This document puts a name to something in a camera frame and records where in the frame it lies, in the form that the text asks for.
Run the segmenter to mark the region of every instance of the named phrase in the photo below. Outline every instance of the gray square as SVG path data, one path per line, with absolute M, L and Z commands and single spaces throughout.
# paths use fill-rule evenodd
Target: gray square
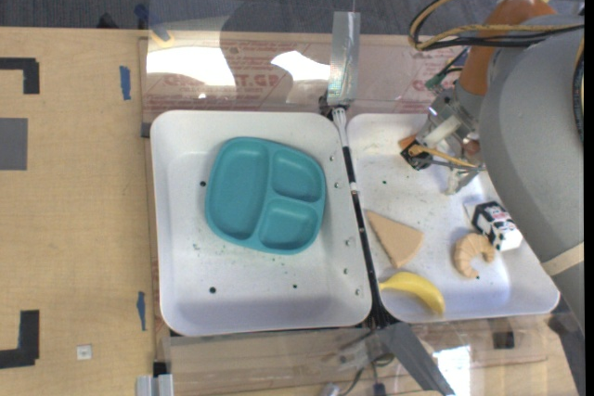
M 0 170 L 27 170 L 27 119 L 0 118 Z

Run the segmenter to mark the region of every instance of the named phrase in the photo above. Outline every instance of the banana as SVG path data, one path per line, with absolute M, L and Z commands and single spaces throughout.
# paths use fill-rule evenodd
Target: banana
M 440 315 L 446 310 L 446 302 L 441 291 L 428 279 L 407 271 L 394 274 L 380 282 L 380 290 L 401 290 L 421 299 L 432 311 Z

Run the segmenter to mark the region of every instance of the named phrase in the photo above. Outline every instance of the black tape corner marker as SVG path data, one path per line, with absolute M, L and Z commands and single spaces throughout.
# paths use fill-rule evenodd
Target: black tape corner marker
M 0 369 L 33 366 L 39 358 L 39 311 L 20 311 L 19 346 L 0 350 Z
M 0 57 L 0 70 L 22 70 L 22 93 L 39 94 L 39 63 L 35 58 Z

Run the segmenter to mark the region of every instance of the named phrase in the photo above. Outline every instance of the triangular bread piece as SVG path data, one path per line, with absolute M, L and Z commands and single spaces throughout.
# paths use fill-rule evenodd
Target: triangular bread piece
M 420 249 L 423 233 L 373 211 L 366 211 L 369 223 L 395 268 L 409 262 Z

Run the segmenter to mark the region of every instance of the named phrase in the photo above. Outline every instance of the teal plate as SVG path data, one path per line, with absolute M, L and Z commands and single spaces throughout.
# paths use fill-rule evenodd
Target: teal plate
M 326 181 L 292 147 L 255 137 L 223 144 L 206 192 L 206 221 L 222 239 L 276 254 L 309 247 L 322 224 Z

